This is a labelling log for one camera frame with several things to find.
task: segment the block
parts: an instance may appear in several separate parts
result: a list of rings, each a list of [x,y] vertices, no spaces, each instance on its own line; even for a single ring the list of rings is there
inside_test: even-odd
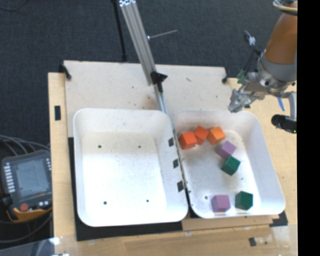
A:
[[[231,208],[227,194],[217,194],[211,199],[212,210],[215,213],[224,213]]]
[[[214,145],[220,141],[222,141],[226,137],[224,131],[221,129],[220,126],[217,126],[215,128],[212,128],[209,130],[208,134],[208,140],[211,143],[211,145]]]
[[[187,131],[182,133],[178,141],[183,150],[193,148],[198,142],[195,136],[195,133],[193,131]]]
[[[254,195],[248,192],[240,191],[235,196],[235,207],[248,210],[254,205]]]
[[[223,163],[221,170],[232,176],[239,168],[240,161],[230,155]]]
[[[205,142],[205,140],[208,137],[208,134],[209,134],[209,130],[206,128],[203,128],[201,125],[198,125],[194,131],[194,135],[199,145]]]
[[[223,159],[227,160],[236,150],[236,146],[230,141],[226,140],[217,151],[217,154]]]

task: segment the purple block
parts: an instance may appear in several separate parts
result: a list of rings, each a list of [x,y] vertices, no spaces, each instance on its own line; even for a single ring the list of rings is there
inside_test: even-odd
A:
[[[231,156],[235,150],[236,150],[236,146],[233,145],[231,142],[229,142],[228,140],[226,140],[223,145],[219,148],[219,150],[217,151],[217,154],[222,157],[223,159],[227,160],[229,156]]]
[[[211,199],[212,209],[216,212],[226,212],[230,209],[230,200],[227,194],[217,194]]]

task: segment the green cube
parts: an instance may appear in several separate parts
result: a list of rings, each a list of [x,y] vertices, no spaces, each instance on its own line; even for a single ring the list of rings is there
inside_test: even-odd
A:
[[[254,204],[254,195],[248,192],[240,191],[235,196],[235,207],[242,209],[242,210],[248,210],[250,209]]]
[[[221,170],[232,176],[238,170],[239,165],[240,161],[230,155],[224,162]]]

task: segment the red button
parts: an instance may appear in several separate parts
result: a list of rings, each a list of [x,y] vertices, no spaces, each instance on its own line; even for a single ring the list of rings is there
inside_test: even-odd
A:
[[[28,209],[29,209],[29,205],[28,205],[27,203],[22,203],[22,204],[20,205],[20,210],[21,210],[21,212],[27,212]]]

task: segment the orange cube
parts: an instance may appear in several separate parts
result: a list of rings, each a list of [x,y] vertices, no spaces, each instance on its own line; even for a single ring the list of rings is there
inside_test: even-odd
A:
[[[210,129],[208,134],[208,140],[211,143],[211,145],[222,141],[225,137],[226,135],[220,126]]]
[[[182,133],[178,140],[183,150],[193,148],[198,142],[193,131]]]
[[[209,130],[206,128],[203,128],[201,125],[198,125],[197,128],[194,131],[194,135],[197,139],[197,143],[201,145],[204,143],[204,141],[207,139],[209,134]]]

